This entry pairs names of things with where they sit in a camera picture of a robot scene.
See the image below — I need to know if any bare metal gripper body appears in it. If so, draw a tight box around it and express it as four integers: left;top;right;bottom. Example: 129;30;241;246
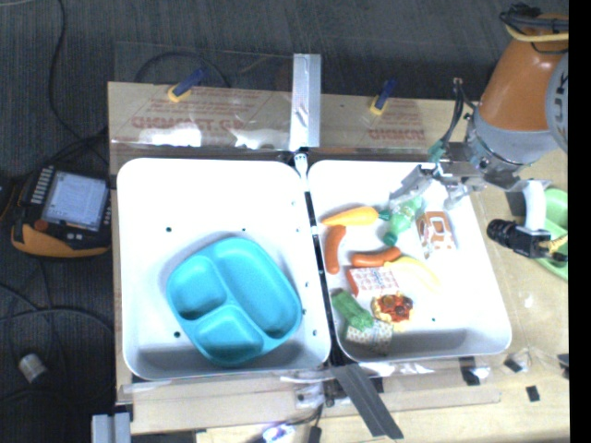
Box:
435;141;528;193

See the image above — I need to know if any green plastic bottle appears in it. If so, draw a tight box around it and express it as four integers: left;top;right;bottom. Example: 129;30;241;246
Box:
381;196;427;247

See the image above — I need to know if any orange and white carton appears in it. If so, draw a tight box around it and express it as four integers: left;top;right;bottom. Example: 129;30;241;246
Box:
415;210;459;260

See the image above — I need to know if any orange carrot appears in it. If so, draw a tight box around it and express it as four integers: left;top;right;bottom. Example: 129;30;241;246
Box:
320;205;392;228

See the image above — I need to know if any yellow banana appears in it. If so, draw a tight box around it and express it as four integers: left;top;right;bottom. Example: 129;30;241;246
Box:
384;255;442;295

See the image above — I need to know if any orange sausage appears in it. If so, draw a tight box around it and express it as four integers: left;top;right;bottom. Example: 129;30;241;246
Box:
324;223;348;276
350;245;403;269

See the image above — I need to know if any red and white packet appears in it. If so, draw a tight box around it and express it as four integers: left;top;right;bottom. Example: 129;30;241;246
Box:
345;266;401;302

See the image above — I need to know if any white plastic tray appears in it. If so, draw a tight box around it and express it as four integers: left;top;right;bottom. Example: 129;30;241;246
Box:
306;159;513;365
115;156;333;382

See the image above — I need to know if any pizza slice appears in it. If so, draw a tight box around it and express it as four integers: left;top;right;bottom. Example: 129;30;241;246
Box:
369;293;415;332

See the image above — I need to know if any green broccoli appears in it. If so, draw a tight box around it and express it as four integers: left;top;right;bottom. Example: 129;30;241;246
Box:
331;289;375;332

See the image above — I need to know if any brown cardboard board, red print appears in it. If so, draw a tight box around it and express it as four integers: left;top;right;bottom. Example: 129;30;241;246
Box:
106;80;570;436

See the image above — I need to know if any white patterned packet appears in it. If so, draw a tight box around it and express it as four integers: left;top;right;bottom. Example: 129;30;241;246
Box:
343;318;394;355

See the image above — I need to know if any blue divided plate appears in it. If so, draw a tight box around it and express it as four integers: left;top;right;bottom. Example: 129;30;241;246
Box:
164;236;304;369

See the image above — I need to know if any grey metal cylinder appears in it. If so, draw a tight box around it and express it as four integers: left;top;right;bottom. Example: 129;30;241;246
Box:
18;352;49;384

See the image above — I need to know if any black cylinder on white bracket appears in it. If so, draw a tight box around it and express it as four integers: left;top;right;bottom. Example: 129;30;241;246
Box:
486;178;555;260

